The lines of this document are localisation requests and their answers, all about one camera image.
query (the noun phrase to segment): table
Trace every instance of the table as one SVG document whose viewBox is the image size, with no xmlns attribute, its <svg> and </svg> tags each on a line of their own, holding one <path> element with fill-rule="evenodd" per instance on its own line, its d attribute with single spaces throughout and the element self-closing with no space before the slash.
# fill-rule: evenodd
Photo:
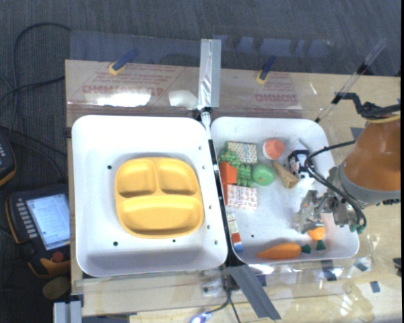
<svg viewBox="0 0 404 323">
<path fill-rule="evenodd" d="M 82 92 L 84 85 L 87 88 L 93 79 L 101 80 L 99 70 L 107 66 L 108 63 L 96 61 L 67 61 L 68 102 L 75 98 L 75 93 Z M 195 68 L 183 71 L 186 85 L 194 84 L 192 78 L 197 72 L 198 69 Z M 234 111 L 239 111 L 237 106 L 245 103 L 252 105 L 254 114 L 264 115 L 262 107 L 269 105 L 272 97 L 280 97 L 288 102 L 278 110 L 270 110 L 270 113 L 276 116 L 300 114 L 303 118 L 314 118 L 321 107 L 329 104 L 334 92 L 349 79 L 348 75 L 271 73 L 272 81 L 281 85 L 273 87 L 270 92 L 253 91 L 250 99 L 248 92 L 252 92 L 253 84 L 245 83 L 253 82 L 255 75 L 254 71 L 222 69 L 222 97 L 225 100 L 220 104 L 225 107 L 226 112 L 233 114 Z M 374 102 L 379 106 L 396 104 L 401 97 L 401 78 L 362 76 L 353 86 L 353 91 L 360 95 L 363 102 Z M 287 109 L 297 103 L 298 107 Z M 93 110 L 90 106 L 68 104 L 67 126 L 71 128 L 75 120 L 84 114 L 111 114 L 112 111 L 125 113 L 107 106 Z M 167 115 L 167 110 L 160 108 L 159 111 L 160 114 Z M 186 116 L 189 111 L 179 110 L 175 113 Z M 340 102 L 333 113 L 321 122 L 330 144 L 351 140 L 352 129 L 361 129 L 364 125 L 365 121 L 356 114 L 351 101 Z M 333 153 L 336 164 L 339 164 L 347 151 L 345 148 Z M 75 205 L 70 141 L 68 155 L 72 292 L 83 294 L 83 316 L 136 312 L 136 315 L 130 317 L 131 322 L 188 322 L 201 308 L 214 308 L 224 302 L 224 293 L 207 295 L 203 290 L 213 282 L 215 286 L 215 282 L 221 277 L 218 270 L 124 276 L 117 279 L 84 279 L 75 258 Z M 401 258 L 401 204 L 367 207 L 365 213 L 368 226 L 360 235 L 360 250 L 351 264 L 338 268 L 343 273 L 339 274 L 336 281 L 328 281 L 323 275 L 315 276 L 314 269 L 310 267 L 306 271 L 305 264 L 302 265 L 302 272 L 292 274 L 293 276 L 285 275 L 285 267 L 280 271 L 279 277 L 266 277 L 265 291 L 283 322 L 402 321 L 401 276 L 393 262 L 394 258 Z M 241 291 L 233 293 L 232 299 L 242 322 L 270 322 L 267 318 L 257 318 Z M 216 312 L 210 320 L 235 321 L 231 306 Z"/>
</svg>

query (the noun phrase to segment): dark surface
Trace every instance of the dark surface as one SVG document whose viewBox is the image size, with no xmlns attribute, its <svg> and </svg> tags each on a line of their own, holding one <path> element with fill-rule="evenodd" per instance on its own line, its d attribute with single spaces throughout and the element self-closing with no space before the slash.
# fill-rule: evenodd
<svg viewBox="0 0 404 323">
<path fill-rule="evenodd" d="M 72 30 L 134 34 L 157 38 L 224 40 L 225 67 L 259 69 L 271 55 L 274 71 L 352 74 L 371 48 L 386 38 L 386 48 L 367 74 L 396 75 L 401 70 L 401 0 L 0 0 L 0 74 L 11 87 L 64 75 L 72 57 Z M 263 41 L 274 44 L 270 52 Z M 248 45 L 250 51 L 235 51 Z M 197 64 L 193 57 L 162 59 L 165 64 Z M 0 97 L 8 90 L 0 80 Z M 39 188 L 67 177 L 65 82 L 20 91 L 11 140 L 47 154 L 53 165 L 30 148 L 13 144 L 18 172 L 0 190 L 0 226 L 9 231 L 5 198 L 15 190 Z M 13 101 L 0 103 L 0 124 L 9 127 Z M 52 322 L 52 302 L 42 295 L 37 279 L 18 259 L 13 240 L 0 230 L 0 323 Z"/>
</svg>

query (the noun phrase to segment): blue clip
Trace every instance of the blue clip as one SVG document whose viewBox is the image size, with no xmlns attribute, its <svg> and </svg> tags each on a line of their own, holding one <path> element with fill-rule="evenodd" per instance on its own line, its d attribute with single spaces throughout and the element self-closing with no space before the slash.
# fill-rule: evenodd
<svg viewBox="0 0 404 323">
<path fill-rule="evenodd" d="M 260 84 L 266 83 L 268 79 L 269 71 L 271 70 L 272 65 L 274 64 L 276 57 L 272 56 L 268 59 L 268 61 L 262 66 L 262 69 L 259 71 L 256 77 L 256 81 Z"/>
<path fill-rule="evenodd" d="M 127 54 L 123 55 L 119 60 L 115 61 L 109 66 L 110 73 L 117 75 L 123 71 L 124 68 L 126 68 L 126 63 L 132 61 L 137 55 L 139 55 L 139 51 L 137 49 L 130 50 Z"/>
</svg>

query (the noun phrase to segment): divided yellow dish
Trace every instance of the divided yellow dish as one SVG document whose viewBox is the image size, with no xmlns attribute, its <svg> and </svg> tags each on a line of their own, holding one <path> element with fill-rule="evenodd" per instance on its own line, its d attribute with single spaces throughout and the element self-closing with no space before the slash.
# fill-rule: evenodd
<svg viewBox="0 0 404 323">
<path fill-rule="evenodd" d="M 197 175 L 180 159 L 126 161 L 115 175 L 115 204 L 122 227 L 137 237 L 184 236 L 203 222 Z"/>
</svg>

